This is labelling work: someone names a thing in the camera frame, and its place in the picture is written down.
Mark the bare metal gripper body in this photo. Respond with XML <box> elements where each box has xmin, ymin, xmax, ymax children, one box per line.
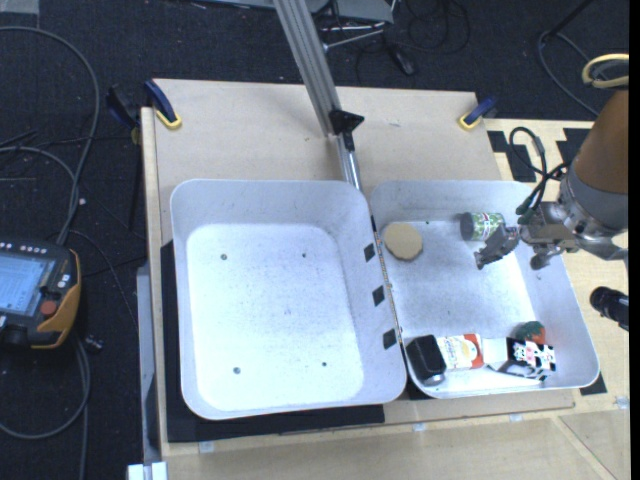
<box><xmin>517</xmin><ymin>201</ymin><xmax>629</xmax><ymax>264</ymax></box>

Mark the green patterned can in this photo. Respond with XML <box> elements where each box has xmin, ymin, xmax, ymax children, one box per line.
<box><xmin>459</xmin><ymin>211</ymin><xmax>508</xmax><ymax>243</ymax></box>

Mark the white plastic tray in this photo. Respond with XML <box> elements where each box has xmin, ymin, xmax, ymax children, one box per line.
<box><xmin>169</xmin><ymin>178</ymin><xmax>408</xmax><ymax>421</ymax></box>
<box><xmin>368</xmin><ymin>179</ymin><xmax>601</xmax><ymax>400</ymax></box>

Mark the red toy strawberry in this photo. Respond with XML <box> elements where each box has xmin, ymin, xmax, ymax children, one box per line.
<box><xmin>514</xmin><ymin>319</ymin><xmax>548</xmax><ymax>343</ymax></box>

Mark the tan round biscuit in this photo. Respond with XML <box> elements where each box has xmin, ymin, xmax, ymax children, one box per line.
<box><xmin>381</xmin><ymin>221</ymin><xmax>425</xmax><ymax>263</ymax></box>

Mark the white cow print carton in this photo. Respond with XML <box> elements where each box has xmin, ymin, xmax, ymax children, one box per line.
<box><xmin>482</xmin><ymin>336</ymin><xmax>558</xmax><ymax>383</ymax></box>

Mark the orange and white carton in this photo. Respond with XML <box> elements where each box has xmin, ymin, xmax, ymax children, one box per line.
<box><xmin>435</xmin><ymin>332</ymin><xmax>487</xmax><ymax>373</ymax></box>

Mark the black rectangular box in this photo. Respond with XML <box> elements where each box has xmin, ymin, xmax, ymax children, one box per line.
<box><xmin>404</xmin><ymin>333</ymin><xmax>448</xmax><ymax>388</ymax></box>

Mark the pale wood board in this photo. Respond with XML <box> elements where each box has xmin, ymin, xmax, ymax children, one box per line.
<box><xmin>151</xmin><ymin>77</ymin><xmax>577</xmax><ymax>422</ymax></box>

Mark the black cylinder on white bracket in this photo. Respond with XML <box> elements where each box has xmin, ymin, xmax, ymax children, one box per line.
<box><xmin>589</xmin><ymin>285</ymin><xmax>630</xmax><ymax>333</ymax></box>

